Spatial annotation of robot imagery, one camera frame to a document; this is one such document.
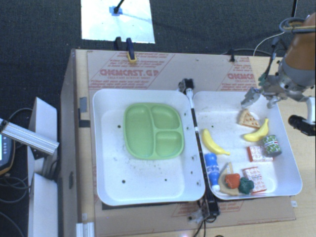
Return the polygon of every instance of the green plate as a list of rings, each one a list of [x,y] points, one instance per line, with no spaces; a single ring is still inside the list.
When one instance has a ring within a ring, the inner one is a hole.
[[[124,140],[129,153],[140,159],[169,159],[183,151],[181,118],[171,106],[130,105],[124,113]]]

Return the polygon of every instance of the white cable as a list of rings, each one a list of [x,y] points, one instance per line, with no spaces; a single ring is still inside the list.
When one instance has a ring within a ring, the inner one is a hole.
[[[280,34],[273,35],[273,36],[268,37],[268,38],[264,39],[263,41],[261,41],[261,42],[256,46],[255,50],[253,51],[253,56],[255,56],[258,47],[259,47],[263,42],[265,42],[265,41],[268,40],[268,39],[271,39],[271,38],[280,36],[280,35],[282,35],[282,34],[284,34],[284,32],[283,32],[283,33],[280,33]]]

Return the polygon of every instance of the white tray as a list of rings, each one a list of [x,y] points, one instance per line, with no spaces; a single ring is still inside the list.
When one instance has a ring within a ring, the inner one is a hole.
[[[247,142],[243,135],[253,132],[254,129],[237,123],[240,114],[240,102],[244,99],[244,92],[200,91],[194,96],[197,124],[200,132],[209,129],[213,140],[231,152],[230,156],[219,155],[217,162],[220,170],[226,163],[232,162],[234,173],[243,176],[242,169],[257,166],[263,176],[267,190],[255,195],[229,196],[221,192],[214,193],[224,200],[246,199],[259,197],[293,196],[300,193],[302,180],[294,159],[291,146],[286,135],[279,109],[274,106],[267,108],[264,97],[250,106],[251,114],[262,124],[265,118],[269,119],[269,134],[276,135],[282,154],[272,162],[250,162],[247,147],[259,143]],[[203,153],[209,151],[202,143]]]
[[[172,159],[143,160],[126,149],[125,109],[135,103],[162,103],[182,120],[184,150]],[[108,205],[182,202],[200,199],[205,191],[191,107],[178,91],[102,89],[93,97],[97,192]]]

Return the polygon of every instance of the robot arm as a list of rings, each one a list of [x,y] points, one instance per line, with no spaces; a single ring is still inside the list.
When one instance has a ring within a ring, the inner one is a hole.
[[[315,98],[304,96],[303,92],[315,85],[315,20],[316,13],[313,13],[299,28],[291,26],[282,28],[296,34],[279,64],[278,72],[274,76],[268,75],[269,70],[263,73],[259,78],[261,88],[250,88],[241,102],[243,109],[257,101],[261,95],[269,101],[268,108],[288,97],[297,102],[306,102],[309,118],[306,120],[291,116],[289,123],[303,133],[313,136],[315,136]]]

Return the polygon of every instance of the pizza slice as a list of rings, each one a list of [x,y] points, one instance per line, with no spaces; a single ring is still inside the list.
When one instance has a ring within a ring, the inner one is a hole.
[[[238,123],[253,128],[260,128],[259,122],[250,114],[248,109],[242,111]]]

